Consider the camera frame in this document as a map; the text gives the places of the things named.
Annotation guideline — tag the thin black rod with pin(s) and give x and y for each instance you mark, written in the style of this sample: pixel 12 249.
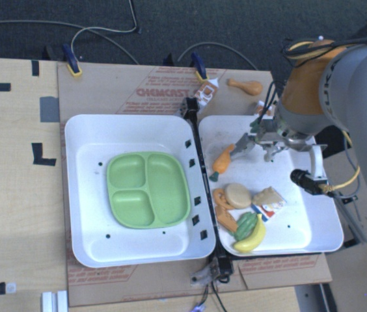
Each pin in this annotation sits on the thin black rod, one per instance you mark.
pixel 207 180

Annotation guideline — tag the black cylinder on white bracket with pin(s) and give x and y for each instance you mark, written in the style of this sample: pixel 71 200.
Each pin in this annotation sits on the black cylinder on white bracket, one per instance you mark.
pixel 307 180

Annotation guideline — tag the white plastic tray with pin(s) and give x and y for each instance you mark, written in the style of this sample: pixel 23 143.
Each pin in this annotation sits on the white plastic tray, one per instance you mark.
pixel 300 216
pixel 86 206

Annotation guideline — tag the green divided plate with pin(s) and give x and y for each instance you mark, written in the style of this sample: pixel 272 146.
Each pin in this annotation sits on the green divided plate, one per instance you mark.
pixel 167 190

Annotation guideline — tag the green grapes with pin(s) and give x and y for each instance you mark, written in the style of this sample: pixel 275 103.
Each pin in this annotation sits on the green grapes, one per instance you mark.
pixel 245 226

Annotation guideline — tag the yellow banana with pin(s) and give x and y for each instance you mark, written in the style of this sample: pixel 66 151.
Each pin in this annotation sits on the yellow banana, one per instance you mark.
pixel 255 239

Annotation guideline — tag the brown chicken drumstick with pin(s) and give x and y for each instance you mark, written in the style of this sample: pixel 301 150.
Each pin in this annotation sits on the brown chicken drumstick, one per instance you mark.
pixel 250 87

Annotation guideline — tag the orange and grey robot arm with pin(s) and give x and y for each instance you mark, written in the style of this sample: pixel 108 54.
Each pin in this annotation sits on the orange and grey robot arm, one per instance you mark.
pixel 339 86

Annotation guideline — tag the orange carrot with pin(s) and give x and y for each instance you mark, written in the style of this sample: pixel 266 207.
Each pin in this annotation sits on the orange carrot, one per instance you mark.
pixel 222 162

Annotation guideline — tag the tan round biscuit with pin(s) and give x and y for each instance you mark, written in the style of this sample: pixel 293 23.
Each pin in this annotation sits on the tan round biscuit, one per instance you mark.
pixel 238 195

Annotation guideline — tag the brown cardboard board red print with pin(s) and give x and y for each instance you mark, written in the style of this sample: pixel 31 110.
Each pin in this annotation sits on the brown cardboard board red print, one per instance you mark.
pixel 105 89

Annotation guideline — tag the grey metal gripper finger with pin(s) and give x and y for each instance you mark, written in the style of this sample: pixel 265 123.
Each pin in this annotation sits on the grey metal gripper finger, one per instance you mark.
pixel 269 153
pixel 243 145

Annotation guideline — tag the tan wedge of bread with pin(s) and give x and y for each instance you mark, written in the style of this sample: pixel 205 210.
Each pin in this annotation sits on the tan wedge of bread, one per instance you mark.
pixel 266 197

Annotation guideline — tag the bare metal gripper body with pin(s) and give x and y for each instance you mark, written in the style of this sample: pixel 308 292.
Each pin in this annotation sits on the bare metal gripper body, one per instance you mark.
pixel 273 135

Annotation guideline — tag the white red blue packet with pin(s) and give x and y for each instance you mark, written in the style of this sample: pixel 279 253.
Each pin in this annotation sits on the white red blue packet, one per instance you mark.
pixel 269 211

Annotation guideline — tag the small orange and white carton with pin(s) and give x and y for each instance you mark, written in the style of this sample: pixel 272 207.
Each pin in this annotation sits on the small orange and white carton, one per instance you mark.
pixel 261 108

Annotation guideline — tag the orange pretzel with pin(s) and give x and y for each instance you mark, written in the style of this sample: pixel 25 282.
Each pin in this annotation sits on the orange pretzel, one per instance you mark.
pixel 218 197

